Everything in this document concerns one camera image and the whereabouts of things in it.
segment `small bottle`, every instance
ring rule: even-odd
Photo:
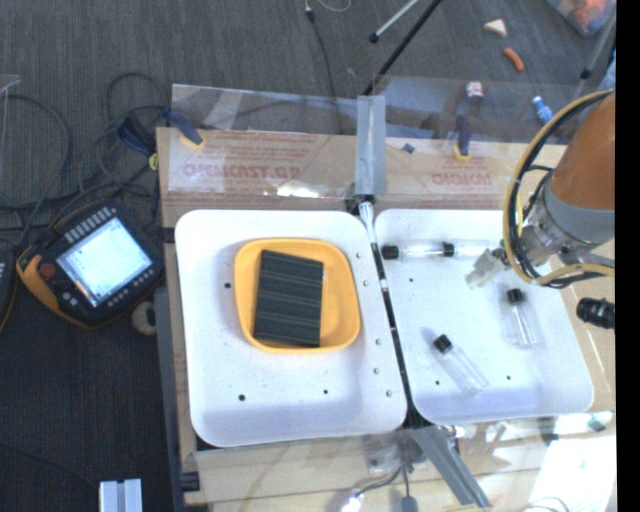
[[[382,247],[385,260],[408,260],[413,258],[477,258],[491,243],[488,240],[407,240],[399,244]]]
[[[522,348],[531,348],[534,345],[538,345],[540,340],[533,335],[531,322],[529,321],[529,313],[527,312],[528,303],[525,300],[522,290],[520,290],[520,288],[513,288],[507,291],[507,301],[511,306],[512,324],[514,326],[517,344]]]
[[[466,394],[473,395],[489,385],[464,350],[454,346],[445,334],[433,341],[433,347],[440,365]]]
[[[540,96],[536,96],[535,98],[533,98],[533,105],[536,107],[536,114],[542,124],[547,124],[549,121],[551,121],[553,112],[547,105],[544,104]]]

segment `yellow tray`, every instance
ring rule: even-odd
[[[319,347],[291,346],[253,337],[263,250],[311,258],[324,264]],[[350,345],[360,332],[360,308],[349,260],[328,242],[305,238],[266,238],[248,242],[236,255],[234,281],[240,327],[247,341],[259,349],[286,354],[329,352]]]

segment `metal bracket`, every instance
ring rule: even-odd
[[[409,430],[408,435],[418,444],[423,454],[433,462],[462,505],[476,504],[479,507],[491,507],[491,502],[441,428],[431,426]]]
[[[386,191],[384,96],[358,97],[355,194]]]
[[[139,478],[100,482],[100,512],[142,512],[142,482]]]

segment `cable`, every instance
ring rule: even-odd
[[[117,138],[117,128],[118,124],[122,122],[122,120],[133,113],[144,111],[144,110],[158,110],[161,112],[166,108],[166,105],[143,105],[136,107],[134,109],[130,109],[125,113],[120,113],[117,116],[111,115],[111,95],[112,90],[115,85],[125,78],[129,77],[141,77],[149,82],[151,82],[158,90],[160,90],[163,95],[164,91],[161,85],[156,82],[153,78],[144,75],[142,73],[131,72],[124,73],[122,75],[117,76],[114,80],[112,80],[107,86],[105,93],[105,100],[103,102],[104,113],[107,118],[107,127],[105,131],[97,137],[94,141],[92,141],[89,145],[89,148],[81,154],[80,158],[73,165],[70,164],[70,155],[72,150],[71,143],[71,132],[67,126],[67,123],[64,121],[62,116],[56,112],[53,108],[48,106],[47,104],[31,98],[25,95],[10,95],[8,98],[12,100],[20,100],[28,102],[31,105],[35,105],[37,108],[45,111],[60,127],[60,131],[63,137],[63,158],[57,167],[57,172],[51,173],[51,178],[46,182],[45,187],[40,194],[39,197],[35,199],[30,199],[27,201],[22,201],[20,203],[12,203],[7,200],[5,196],[0,194],[0,209],[11,210],[14,214],[20,219],[20,215],[18,210],[31,210],[27,220],[23,223],[20,219],[20,223],[22,224],[22,233],[17,238],[17,240],[12,240],[6,236],[0,236],[0,241],[8,243],[12,245],[12,249],[20,250],[25,243],[25,240],[34,227],[34,222],[37,215],[40,213],[42,207],[45,204],[58,202],[67,200],[68,203],[64,205],[62,208],[58,208],[58,215],[54,218],[54,222],[52,222],[49,226],[55,223],[55,219],[58,219],[61,213],[64,210],[67,210],[70,205],[77,203],[80,199],[86,197],[87,195],[96,192],[98,190],[104,190],[106,187],[113,187],[111,191],[111,195],[119,194],[121,192],[128,192],[134,195],[143,195],[148,197],[153,197],[153,193],[146,190],[141,185],[134,182],[137,178],[139,178],[142,173],[148,169],[148,161],[145,161],[145,165],[142,169],[139,169],[137,172],[132,174],[131,176],[118,177],[114,175],[114,173],[107,168],[107,159],[113,158],[115,152],[123,147],[122,141]],[[89,173],[83,172],[86,166],[91,167],[91,171]],[[52,195],[51,191],[58,179],[61,178],[63,173],[71,171],[77,174],[77,185],[72,188],[72,190],[62,192],[59,194]],[[106,180],[106,182],[95,184],[95,179],[98,180]]]
[[[28,452],[28,451],[23,450],[21,448],[16,448],[14,446],[8,445],[8,444],[3,443],[3,442],[0,442],[0,448],[2,448],[3,450],[7,450],[7,451],[10,451],[10,452],[13,452],[13,453],[18,454],[18,455],[22,455],[23,457],[30,458],[30,459],[32,459],[32,460],[34,460],[36,462],[44,462],[45,464],[48,464],[49,466],[61,469],[65,473],[68,473],[68,474],[74,476],[78,481],[84,483],[87,487],[91,488],[91,490],[93,490],[93,491],[97,491],[98,490],[98,486],[95,483],[93,483],[91,480],[89,480],[85,475],[83,475],[82,473],[76,471],[75,469],[70,468],[69,466],[61,464],[60,462],[56,462],[56,461],[48,459],[46,457],[42,457],[40,455],[36,455],[35,453]]]
[[[317,0],[317,2],[327,11],[331,12],[345,12],[351,8],[351,0],[347,0],[347,3],[344,7],[332,7],[324,2],[324,0]],[[304,7],[307,12],[311,10],[311,7],[309,6],[309,0],[304,0]]]
[[[365,492],[372,491],[373,489],[379,489],[380,487],[384,487],[386,485],[392,484],[396,480],[396,478],[400,476],[401,472],[402,472],[402,467],[399,467],[393,473],[391,473],[391,475],[389,475],[387,478],[382,480],[376,480],[375,482],[370,483],[369,485],[359,487],[357,489],[358,494],[364,494]]]
[[[523,210],[519,205],[519,188],[522,178],[529,170],[532,170],[533,161],[549,135],[575,114],[602,100],[612,92],[613,90],[597,91],[583,96],[557,112],[553,118],[538,131],[529,146],[525,149],[525,152],[516,166],[513,178],[509,185],[507,201],[505,202],[503,212],[503,240],[505,252],[511,266],[516,274],[527,283],[549,286],[552,288],[564,288],[576,281],[591,279],[600,275],[611,277],[615,276],[614,268],[595,263],[576,263],[555,270],[545,276],[540,275],[529,261],[526,251],[521,244],[520,232],[522,230],[522,224],[526,220],[526,216],[523,215]],[[581,275],[570,276],[576,272],[581,272]]]
[[[402,478],[404,479],[405,497],[400,500],[402,512],[418,512],[418,502],[409,494],[409,476],[407,475],[406,464],[402,465]]]
[[[311,22],[311,25],[313,26],[313,31],[316,34],[316,38],[318,39],[318,43],[320,44],[320,50],[322,52],[322,58],[324,60],[325,67],[327,68],[327,75],[328,75],[328,79],[329,79],[329,89],[330,89],[330,92],[331,92],[331,97],[335,98],[336,97],[336,90],[335,90],[335,85],[334,85],[334,81],[333,81],[333,73],[331,72],[331,66],[329,65],[329,59],[327,57],[327,50],[324,47],[324,42],[322,41],[322,37],[320,36],[320,32],[318,32],[318,27],[316,26],[316,22],[315,22],[315,13],[313,12],[311,7],[309,6],[308,0],[305,0],[305,14],[307,15],[307,18],[309,19],[309,21]]]
[[[523,508],[518,509],[517,512],[525,512],[526,510],[530,510],[532,508],[538,508],[538,509],[545,509],[545,510],[549,510],[551,512],[560,512],[559,509],[555,508],[555,507],[550,507],[548,505],[537,505],[538,502],[540,501],[545,501],[545,500],[553,500],[553,501],[557,501],[560,506],[562,507],[562,510],[564,512],[571,512],[569,510],[569,507],[567,506],[567,504],[562,501],[560,498],[557,498],[555,496],[549,496],[547,498],[538,498],[537,500],[534,500],[530,503],[527,503]]]

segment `black vial cap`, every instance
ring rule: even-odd
[[[446,334],[438,336],[433,340],[433,346],[436,347],[441,354],[446,354],[453,347]]]
[[[456,248],[451,242],[442,242],[442,255],[451,258],[456,253]]]
[[[520,304],[524,302],[524,294],[520,288],[512,288],[507,292],[507,300],[509,304]]]
[[[382,257],[385,260],[397,260],[400,257],[400,249],[397,245],[385,245],[382,247]]]

